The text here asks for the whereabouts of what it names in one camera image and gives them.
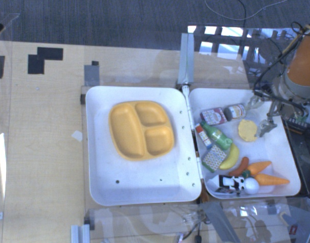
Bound yellow banana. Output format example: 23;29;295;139
218;142;241;171

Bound orange divided plate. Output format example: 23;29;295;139
108;100;175;161

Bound yellow biscuit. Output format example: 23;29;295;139
238;119;259;143

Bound brown sausage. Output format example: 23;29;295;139
228;156;250;177

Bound white ball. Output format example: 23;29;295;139
244;177;260;195

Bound white plastic tray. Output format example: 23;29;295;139
189;87;302;200
85;86;203;207

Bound red and white bottle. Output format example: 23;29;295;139
194;123;213;150

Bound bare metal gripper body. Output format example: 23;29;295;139
266;84;309;121

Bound green bottle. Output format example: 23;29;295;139
200;120;234;151

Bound grey and white can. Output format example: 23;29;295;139
223;103;247;122

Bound orange carrot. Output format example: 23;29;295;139
253;173;291;187
242;160;273;178

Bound black and white carton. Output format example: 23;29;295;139
215;174;246;196

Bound red can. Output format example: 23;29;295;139
200;107;228;126

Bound green patterned carton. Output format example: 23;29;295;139
201;144;227;173

